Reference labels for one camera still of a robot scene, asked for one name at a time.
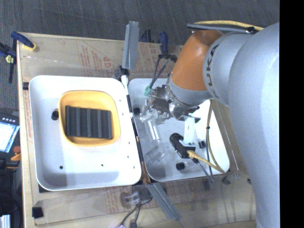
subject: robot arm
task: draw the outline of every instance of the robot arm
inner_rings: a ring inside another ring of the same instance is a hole
[[[197,30],[150,106],[183,120],[208,99],[229,106],[258,228],[280,227],[279,23],[256,34]]]

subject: computer screen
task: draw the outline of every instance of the computer screen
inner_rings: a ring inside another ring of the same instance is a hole
[[[0,151],[2,152],[10,152],[18,133],[19,126],[15,125],[13,121],[0,122]]]

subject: gray carpet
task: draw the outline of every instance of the gray carpet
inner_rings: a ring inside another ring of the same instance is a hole
[[[128,21],[140,23],[140,35],[161,31],[169,44],[184,44],[187,23],[234,20],[268,26],[280,19],[280,0],[0,0],[0,42],[12,45],[12,31],[124,39]],[[17,76],[8,83],[9,64],[0,58],[0,112],[18,110]],[[0,176],[0,192],[10,192],[11,175]]]

